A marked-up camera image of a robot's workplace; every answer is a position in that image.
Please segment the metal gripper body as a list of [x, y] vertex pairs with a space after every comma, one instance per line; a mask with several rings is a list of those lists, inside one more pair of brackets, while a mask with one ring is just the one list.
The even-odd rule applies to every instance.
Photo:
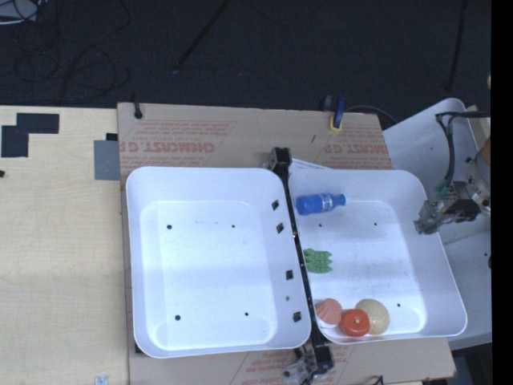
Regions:
[[455, 222], [473, 221], [479, 215], [491, 216], [491, 162], [485, 150], [467, 160], [469, 169], [463, 180], [450, 184], [451, 198], [448, 213], [455, 215]]

